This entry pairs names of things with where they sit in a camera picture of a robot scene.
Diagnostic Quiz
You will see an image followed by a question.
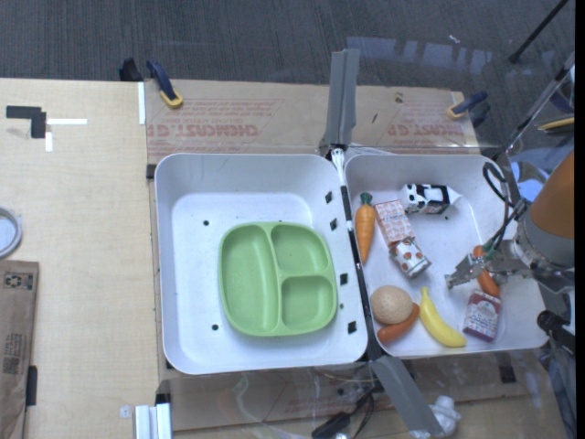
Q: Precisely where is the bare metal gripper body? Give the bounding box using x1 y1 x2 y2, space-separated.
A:
483 239 576 294

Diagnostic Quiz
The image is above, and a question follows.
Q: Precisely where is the orange sausage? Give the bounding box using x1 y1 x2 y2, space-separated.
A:
377 303 421 344
472 244 502 299

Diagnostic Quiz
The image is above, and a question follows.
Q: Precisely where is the white plastic tray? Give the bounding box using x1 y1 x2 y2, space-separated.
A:
343 153 550 359
154 152 369 376

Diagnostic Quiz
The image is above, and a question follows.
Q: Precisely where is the purple and white packet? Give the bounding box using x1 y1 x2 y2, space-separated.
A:
462 289 503 343

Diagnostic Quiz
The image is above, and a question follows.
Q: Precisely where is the yellow banana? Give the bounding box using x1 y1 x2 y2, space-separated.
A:
418 285 468 349

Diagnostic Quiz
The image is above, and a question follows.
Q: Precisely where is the white can with orange print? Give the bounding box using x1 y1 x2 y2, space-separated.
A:
388 237 432 279

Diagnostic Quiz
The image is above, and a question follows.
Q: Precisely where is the beige round bread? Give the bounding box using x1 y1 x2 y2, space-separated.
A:
369 284 414 326

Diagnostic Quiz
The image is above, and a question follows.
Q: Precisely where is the black and white milk carton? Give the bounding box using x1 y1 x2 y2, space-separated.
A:
401 183 463 216

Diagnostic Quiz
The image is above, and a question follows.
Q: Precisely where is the orange and white carton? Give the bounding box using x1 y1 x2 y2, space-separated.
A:
374 198 417 248

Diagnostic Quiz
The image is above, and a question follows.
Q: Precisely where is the orange carrot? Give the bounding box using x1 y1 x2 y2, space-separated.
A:
354 192 378 265

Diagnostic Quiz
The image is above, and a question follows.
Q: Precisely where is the crumpled white paper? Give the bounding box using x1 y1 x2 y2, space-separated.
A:
428 394 462 434

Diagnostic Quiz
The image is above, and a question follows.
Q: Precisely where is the green divided plate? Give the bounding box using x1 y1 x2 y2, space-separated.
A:
218 220 339 337

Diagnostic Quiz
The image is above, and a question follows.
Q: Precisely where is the brown cardboard board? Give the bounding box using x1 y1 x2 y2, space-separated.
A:
144 78 545 432

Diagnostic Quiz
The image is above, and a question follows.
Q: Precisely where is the white tape roll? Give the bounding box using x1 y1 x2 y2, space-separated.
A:
0 207 24 261

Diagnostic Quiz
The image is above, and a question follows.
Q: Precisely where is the brown paper envelope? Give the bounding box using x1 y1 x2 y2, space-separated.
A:
0 260 40 439

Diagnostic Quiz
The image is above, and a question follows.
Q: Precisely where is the black cylinder on white bracket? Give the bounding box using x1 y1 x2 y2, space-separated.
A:
536 309 576 355

